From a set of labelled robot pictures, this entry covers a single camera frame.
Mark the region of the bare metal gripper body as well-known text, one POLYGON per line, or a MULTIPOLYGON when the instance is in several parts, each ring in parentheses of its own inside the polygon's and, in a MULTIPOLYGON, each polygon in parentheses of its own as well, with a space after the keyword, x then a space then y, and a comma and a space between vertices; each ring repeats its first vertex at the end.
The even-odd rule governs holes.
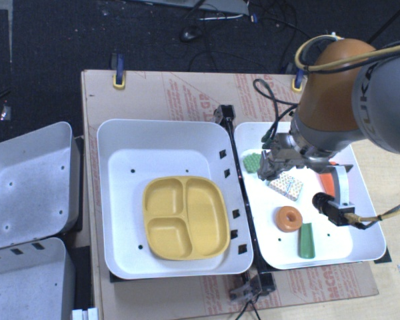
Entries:
POLYGON ((292 168, 308 168, 326 173, 336 151, 326 151, 308 143, 302 136, 276 133, 267 141, 267 172, 282 173, 292 168))

